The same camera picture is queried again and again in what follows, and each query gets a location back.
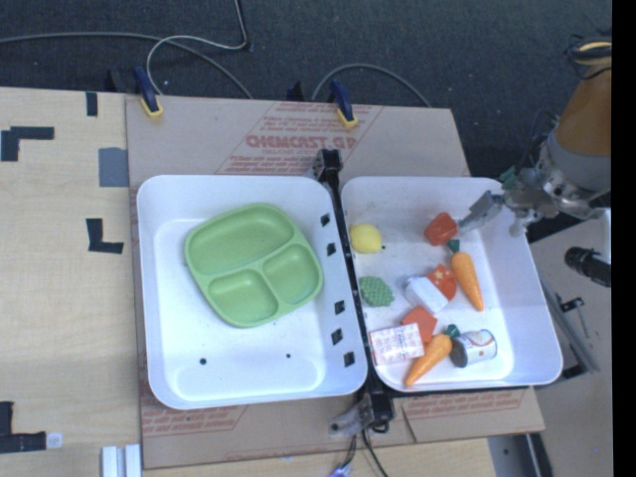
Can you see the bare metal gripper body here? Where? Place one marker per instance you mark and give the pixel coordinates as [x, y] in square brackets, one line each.
[534, 199]

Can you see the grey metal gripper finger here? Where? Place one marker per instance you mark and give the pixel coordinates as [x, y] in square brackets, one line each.
[483, 210]
[519, 225]

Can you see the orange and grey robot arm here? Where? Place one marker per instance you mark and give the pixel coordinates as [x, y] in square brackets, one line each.
[586, 117]

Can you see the red pepper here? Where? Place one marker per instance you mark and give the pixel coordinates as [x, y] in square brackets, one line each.
[439, 229]

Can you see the orange carrot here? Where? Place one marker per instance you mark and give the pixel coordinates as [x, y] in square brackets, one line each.
[468, 276]
[429, 358]

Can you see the white plastic tray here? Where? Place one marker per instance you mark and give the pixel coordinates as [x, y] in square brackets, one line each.
[248, 361]
[517, 306]

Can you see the white and red carton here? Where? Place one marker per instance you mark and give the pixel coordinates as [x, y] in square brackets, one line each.
[427, 293]

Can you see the yellow lemon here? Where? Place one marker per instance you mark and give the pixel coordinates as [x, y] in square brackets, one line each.
[365, 238]

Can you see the red cube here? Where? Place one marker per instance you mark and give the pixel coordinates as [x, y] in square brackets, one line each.
[420, 320]

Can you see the small white can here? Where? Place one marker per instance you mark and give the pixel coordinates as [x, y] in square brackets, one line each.
[477, 347]

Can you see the green grapes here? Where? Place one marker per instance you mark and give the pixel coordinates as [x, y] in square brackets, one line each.
[376, 291]

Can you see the thin black and white rod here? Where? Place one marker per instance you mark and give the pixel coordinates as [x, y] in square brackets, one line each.
[348, 249]

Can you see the white packet with red print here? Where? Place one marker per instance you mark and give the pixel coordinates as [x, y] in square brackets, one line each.
[395, 346]

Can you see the green divided plate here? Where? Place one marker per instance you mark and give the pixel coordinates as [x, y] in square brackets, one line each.
[238, 246]

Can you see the brown cardboard board red print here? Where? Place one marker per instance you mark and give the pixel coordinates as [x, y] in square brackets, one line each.
[199, 137]

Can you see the black cylinder on white bracket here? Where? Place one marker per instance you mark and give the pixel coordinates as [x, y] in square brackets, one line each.
[588, 265]

